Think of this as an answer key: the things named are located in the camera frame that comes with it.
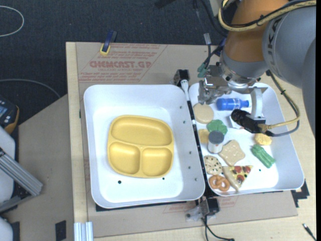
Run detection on beige bread slice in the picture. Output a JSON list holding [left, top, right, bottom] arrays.
[[218, 139, 246, 167]]

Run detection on black block with thin wires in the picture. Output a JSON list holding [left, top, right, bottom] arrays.
[[185, 197, 221, 222], [172, 69, 190, 86]]

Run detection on black cylinder on white bracket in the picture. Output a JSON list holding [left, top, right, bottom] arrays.
[[230, 86, 268, 134]]

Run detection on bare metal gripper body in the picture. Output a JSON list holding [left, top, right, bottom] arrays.
[[202, 64, 259, 95]]

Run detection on thin black and white rod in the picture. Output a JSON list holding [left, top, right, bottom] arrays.
[[180, 79, 209, 201]]

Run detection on beige round biscuit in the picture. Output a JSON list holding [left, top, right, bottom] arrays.
[[193, 102, 215, 125]]

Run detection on yellow divided plate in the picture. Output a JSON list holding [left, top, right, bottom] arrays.
[[107, 114, 176, 179]]

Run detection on small white can grey lid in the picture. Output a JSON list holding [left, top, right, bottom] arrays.
[[207, 130, 225, 154]]

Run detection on chocolate chip cookie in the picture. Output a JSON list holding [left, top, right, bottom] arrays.
[[203, 155, 223, 176]]

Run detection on brown cardboard board red print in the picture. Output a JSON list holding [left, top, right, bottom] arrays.
[[75, 42, 299, 238]]

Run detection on blue plastic bottle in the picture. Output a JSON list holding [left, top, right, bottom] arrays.
[[216, 97, 250, 110]]

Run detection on green asparagus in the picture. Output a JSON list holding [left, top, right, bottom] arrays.
[[251, 144, 276, 169]]

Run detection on pale yellow round toy food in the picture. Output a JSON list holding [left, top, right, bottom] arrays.
[[198, 128, 210, 145]]

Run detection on green broccoli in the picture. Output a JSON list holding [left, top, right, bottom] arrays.
[[206, 119, 229, 136]]

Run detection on orange pretzel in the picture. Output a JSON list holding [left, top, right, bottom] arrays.
[[208, 174, 231, 192]]

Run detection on yellow ridged chip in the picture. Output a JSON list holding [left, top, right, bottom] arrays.
[[254, 132, 273, 146]]

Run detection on white plastic tray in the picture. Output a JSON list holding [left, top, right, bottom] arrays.
[[188, 82, 305, 197], [83, 84, 207, 209]]

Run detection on pizza slice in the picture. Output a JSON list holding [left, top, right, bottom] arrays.
[[222, 165, 254, 191]]

